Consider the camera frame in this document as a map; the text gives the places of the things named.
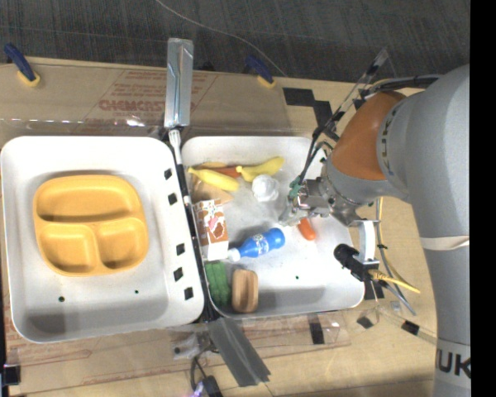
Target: white robotic arm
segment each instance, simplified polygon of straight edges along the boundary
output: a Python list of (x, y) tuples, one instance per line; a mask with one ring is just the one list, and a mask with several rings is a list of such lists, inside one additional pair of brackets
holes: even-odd
[(469, 114), (468, 65), (408, 98), (374, 94), (280, 218), (330, 213), (350, 226), (380, 196), (413, 206), (436, 300), (434, 397), (471, 395)]

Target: blue bottle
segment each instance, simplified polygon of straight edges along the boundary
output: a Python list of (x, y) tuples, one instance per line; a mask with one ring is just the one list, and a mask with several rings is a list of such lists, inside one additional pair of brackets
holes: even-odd
[(284, 246), (284, 234), (279, 228), (271, 228), (262, 234), (248, 238), (238, 248), (228, 250), (228, 259), (238, 261), (242, 257), (258, 257)]

